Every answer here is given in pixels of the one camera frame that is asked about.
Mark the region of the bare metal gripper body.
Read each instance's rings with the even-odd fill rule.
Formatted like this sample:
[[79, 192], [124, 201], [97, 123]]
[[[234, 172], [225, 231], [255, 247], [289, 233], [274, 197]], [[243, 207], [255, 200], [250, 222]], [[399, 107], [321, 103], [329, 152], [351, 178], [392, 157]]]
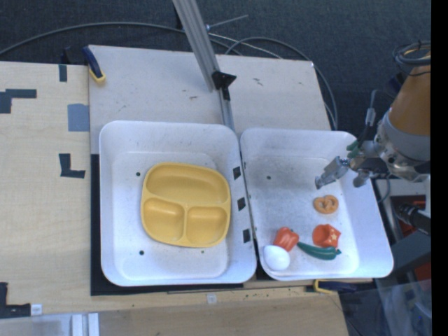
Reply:
[[349, 166], [357, 173], [368, 169], [371, 179], [395, 176], [409, 182], [422, 182], [427, 175], [417, 167], [431, 159], [430, 139], [406, 139], [353, 142], [349, 145]]

